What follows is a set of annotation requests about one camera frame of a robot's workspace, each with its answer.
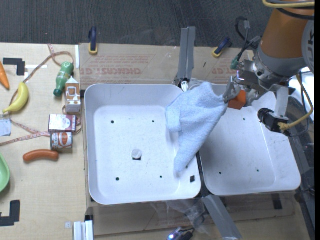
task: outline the green bottle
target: green bottle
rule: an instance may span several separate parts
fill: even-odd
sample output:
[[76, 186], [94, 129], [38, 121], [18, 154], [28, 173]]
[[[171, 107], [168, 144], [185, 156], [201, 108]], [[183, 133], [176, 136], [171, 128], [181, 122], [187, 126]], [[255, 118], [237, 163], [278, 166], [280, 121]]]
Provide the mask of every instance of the green bottle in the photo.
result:
[[53, 92], [55, 96], [60, 97], [62, 95], [62, 92], [64, 91], [66, 86], [66, 82], [70, 79], [74, 68], [74, 65], [68, 61], [62, 63], [60, 72], [58, 73], [58, 76], [55, 80], [56, 88]]

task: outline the white tray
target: white tray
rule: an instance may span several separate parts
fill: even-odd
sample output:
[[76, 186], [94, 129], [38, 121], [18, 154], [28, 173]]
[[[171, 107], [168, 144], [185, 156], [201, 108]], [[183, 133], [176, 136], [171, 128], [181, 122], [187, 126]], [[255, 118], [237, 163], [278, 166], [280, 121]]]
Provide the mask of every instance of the white tray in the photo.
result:
[[[225, 85], [213, 85], [217, 95]], [[204, 182], [217, 196], [293, 191], [301, 175], [289, 139], [269, 131], [258, 119], [262, 108], [275, 109], [268, 92], [253, 106], [228, 108], [200, 149]]]
[[[192, 199], [201, 189], [197, 159], [174, 173], [178, 134], [165, 108], [182, 91], [169, 84], [95, 84], [84, 95], [88, 179], [102, 205]], [[132, 152], [139, 150], [141, 160]]]

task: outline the carrot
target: carrot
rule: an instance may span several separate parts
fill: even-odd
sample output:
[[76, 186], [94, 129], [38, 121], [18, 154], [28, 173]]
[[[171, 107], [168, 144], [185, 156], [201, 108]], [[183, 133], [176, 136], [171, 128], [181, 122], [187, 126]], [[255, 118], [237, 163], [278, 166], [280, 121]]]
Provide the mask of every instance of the carrot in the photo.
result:
[[10, 89], [9, 80], [1, 61], [0, 61], [0, 83], [2, 83], [4, 87], [7, 88], [8, 90]]
[[50, 159], [50, 160], [58, 160], [59, 153], [57, 151], [49, 150], [49, 149], [38, 149], [33, 150], [23, 155], [23, 160], [25, 162], [31, 162], [36, 159]]

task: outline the sausage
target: sausage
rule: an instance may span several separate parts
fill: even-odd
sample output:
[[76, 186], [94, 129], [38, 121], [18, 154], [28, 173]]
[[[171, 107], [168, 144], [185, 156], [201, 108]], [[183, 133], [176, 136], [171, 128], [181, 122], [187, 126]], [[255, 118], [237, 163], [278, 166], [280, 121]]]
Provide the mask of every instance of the sausage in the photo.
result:
[[31, 162], [36, 159], [50, 159], [50, 160], [58, 160], [59, 153], [57, 151], [49, 150], [49, 149], [38, 149], [33, 150], [23, 155], [23, 160], [25, 162]]

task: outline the metal bracket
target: metal bracket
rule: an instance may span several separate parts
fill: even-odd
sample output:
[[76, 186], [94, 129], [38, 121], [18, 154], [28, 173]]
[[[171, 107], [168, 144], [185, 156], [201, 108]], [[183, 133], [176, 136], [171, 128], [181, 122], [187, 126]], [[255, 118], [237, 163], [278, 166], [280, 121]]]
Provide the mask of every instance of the metal bracket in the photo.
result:
[[189, 26], [181, 29], [180, 56], [178, 73], [175, 82], [179, 85], [182, 81], [189, 82], [192, 78], [192, 70], [195, 67], [194, 47], [196, 40], [196, 27]]
[[274, 114], [280, 118], [286, 118], [287, 106], [289, 101], [289, 89], [285, 86], [280, 86], [276, 90], [276, 102]]
[[243, 239], [219, 196], [210, 194], [202, 200], [223, 239]]
[[73, 240], [94, 240], [94, 224], [92, 220], [73, 223]]
[[228, 101], [237, 97], [240, 91], [241, 91], [241, 87], [238, 84], [235, 84], [233, 77], [230, 76], [229, 82], [226, 86], [226, 91], [223, 94], [224, 103], [228, 103]]

